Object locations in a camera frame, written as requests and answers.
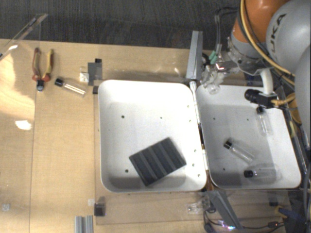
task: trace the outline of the white tray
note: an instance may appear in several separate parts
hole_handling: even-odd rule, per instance
[[[108,80],[99,87],[101,179],[112,192],[196,191],[207,176],[190,89],[179,83]],[[145,186],[129,156],[167,137],[186,165]]]
[[[210,95],[202,86],[197,89],[208,168],[213,182],[223,189],[299,186],[301,175],[283,112],[279,109],[266,110],[273,135],[260,135],[255,119],[257,105],[244,98],[247,89],[249,87],[222,85],[220,92],[215,95]],[[223,147],[230,137],[255,154],[251,165],[274,163],[279,171],[277,180],[273,183],[261,183],[245,178],[243,171],[248,164]]]

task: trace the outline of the wooden table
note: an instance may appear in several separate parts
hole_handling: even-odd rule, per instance
[[[7,40],[0,40],[0,45]],[[34,48],[54,49],[52,80],[42,93],[31,79]],[[78,80],[80,68],[103,60],[104,78],[130,73],[186,74],[189,50],[23,41],[0,61],[0,212],[1,233],[72,233],[75,216],[93,214],[95,199],[94,97],[84,98],[53,84],[56,77]],[[22,121],[28,130],[17,124]],[[202,220],[96,225],[96,233],[202,233]]]

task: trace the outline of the glass vial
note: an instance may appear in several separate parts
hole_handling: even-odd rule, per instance
[[[250,166],[244,171],[244,177],[252,180],[262,180],[273,182],[277,178],[277,170],[274,164],[264,163]]]
[[[230,140],[225,142],[224,147],[246,163],[251,163],[254,160],[253,154],[237,146],[237,144],[233,144]]]
[[[259,132],[262,135],[272,134],[270,121],[264,108],[262,108],[261,106],[257,107],[256,113],[257,113],[257,124]]]
[[[74,80],[56,79],[55,85],[63,88],[64,90],[80,95],[81,97],[84,97],[86,94],[86,88]]]

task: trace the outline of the pliers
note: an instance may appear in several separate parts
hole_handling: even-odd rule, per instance
[[[36,81],[37,83],[37,91],[41,92],[44,87],[44,82],[50,81],[51,77],[50,74],[52,72],[52,67],[53,67],[53,55],[54,51],[51,49],[48,53],[48,64],[47,64],[47,69],[45,70],[43,76],[40,74],[40,68],[39,68],[39,60],[40,60],[40,49],[35,48],[34,52],[34,59],[33,59],[33,80]]]

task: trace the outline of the transparent bottle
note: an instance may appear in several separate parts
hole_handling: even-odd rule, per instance
[[[261,180],[274,182],[277,179],[278,171],[273,163],[262,163],[250,166],[244,171],[244,177],[250,180]]]
[[[254,160],[253,154],[238,146],[236,143],[232,143],[231,140],[227,140],[224,144],[224,147],[248,164]]]
[[[264,108],[262,108],[261,106],[257,107],[256,113],[257,113],[257,125],[260,134],[262,135],[272,134],[270,120]]]
[[[75,80],[71,79],[56,79],[55,80],[55,85],[63,88],[64,90],[67,90],[69,92],[75,93],[81,97],[84,97],[86,94],[86,87],[83,85],[79,84]]]

